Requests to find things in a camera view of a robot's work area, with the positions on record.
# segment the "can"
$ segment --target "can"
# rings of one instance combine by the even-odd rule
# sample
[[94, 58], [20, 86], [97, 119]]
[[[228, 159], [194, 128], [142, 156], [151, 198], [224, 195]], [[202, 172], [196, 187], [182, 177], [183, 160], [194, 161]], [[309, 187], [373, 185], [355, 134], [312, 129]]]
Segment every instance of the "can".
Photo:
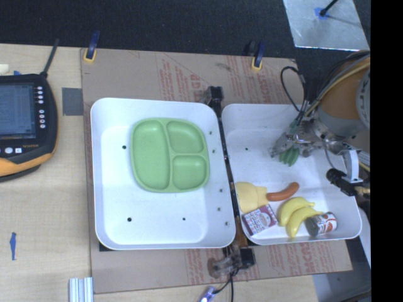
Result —
[[305, 220], [310, 236], [322, 235], [335, 230], [338, 227], [338, 222], [333, 213], [327, 213], [309, 217]]

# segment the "brown cardboard sheet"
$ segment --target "brown cardboard sheet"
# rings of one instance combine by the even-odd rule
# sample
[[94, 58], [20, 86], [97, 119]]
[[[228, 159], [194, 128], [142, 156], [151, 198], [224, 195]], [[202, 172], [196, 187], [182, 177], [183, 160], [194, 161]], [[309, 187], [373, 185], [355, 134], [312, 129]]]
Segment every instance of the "brown cardboard sheet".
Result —
[[[224, 257], [221, 249], [126, 250], [100, 249], [94, 225], [91, 127], [89, 112], [101, 98], [136, 98], [198, 102], [208, 86], [221, 86], [223, 106], [231, 103], [290, 104], [280, 72], [295, 67], [290, 59], [263, 58], [259, 72], [252, 57], [98, 49], [95, 61], [82, 60], [82, 96], [86, 142], [91, 268], [95, 293], [168, 288], [224, 282], [208, 273], [209, 259]], [[293, 100], [303, 90], [292, 70], [284, 83]], [[235, 281], [301, 276], [352, 270], [344, 240], [254, 246], [256, 265], [239, 272]]]

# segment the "yellow banana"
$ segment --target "yellow banana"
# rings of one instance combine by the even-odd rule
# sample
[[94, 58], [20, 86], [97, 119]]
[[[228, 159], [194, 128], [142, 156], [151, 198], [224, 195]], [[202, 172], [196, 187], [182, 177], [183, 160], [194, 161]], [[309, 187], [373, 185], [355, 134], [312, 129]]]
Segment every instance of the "yellow banana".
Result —
[[295, 237], [295, 235], [298, 232], [298, 229], [300, 228], [301, 223], [305, 219], [315, 215], [320, 215], [321, 213], [322, 211], [316, 211], [311, 206], [306, 206], [298, 209], [297, 211], [294, 211], [286, 226], [288, 236], [292, 238]]
[[293, 197], [285, 201], [277, 212], [279, 226], [285, 226], [294, 211], [306, 206], [312, 207], [313, 205], [315, 205], [315, 203], [310, 203], [303, 197]]

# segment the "table surface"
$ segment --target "table surface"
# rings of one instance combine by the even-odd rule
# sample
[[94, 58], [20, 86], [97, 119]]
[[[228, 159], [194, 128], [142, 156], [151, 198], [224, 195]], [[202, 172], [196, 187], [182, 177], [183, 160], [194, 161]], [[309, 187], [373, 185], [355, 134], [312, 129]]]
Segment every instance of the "table surface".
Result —
[[[0, 44], [9, 73], [39, 74], [51, 46]], [[91, 277], [82, 116], [62, 115], [62, 88], [81, 88], [80, 48], [59, 47], [48, 71], [59, 110], [54, 156], [0, 183], [0, 301], [68, 301], [69, 279]], [[16, 234], [15, 260], [10, 238]], [[206, 286], [95, 294], [94, 301], [197, 301]], [[312, 276], [234, 283], [234, 301], [318, 301]], [[230, 301], [230, 286], [214, 302]]]

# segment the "green plate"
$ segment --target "green plate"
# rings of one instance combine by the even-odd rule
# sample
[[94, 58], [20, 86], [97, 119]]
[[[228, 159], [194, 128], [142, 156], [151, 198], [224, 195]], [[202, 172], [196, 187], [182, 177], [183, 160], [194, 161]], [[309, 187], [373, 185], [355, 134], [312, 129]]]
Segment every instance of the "green plate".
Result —
[[130, 137], [134, 178], [148, 191], [183, 193], [208, 180], [203, 132], [192, 122], [149, 118], [134, 124]]

